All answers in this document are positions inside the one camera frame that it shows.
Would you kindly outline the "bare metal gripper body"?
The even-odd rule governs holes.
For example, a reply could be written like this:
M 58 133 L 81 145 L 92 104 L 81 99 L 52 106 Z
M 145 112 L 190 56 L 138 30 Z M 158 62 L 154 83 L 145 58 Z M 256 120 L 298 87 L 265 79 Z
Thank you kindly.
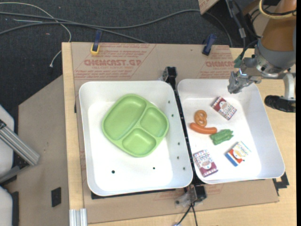
M 278 68 L 264 58 L 244 58 L 239 68 L 239 78 L 247 82 L 260 82 L 262 79 L 282 79 L 290 69 Z

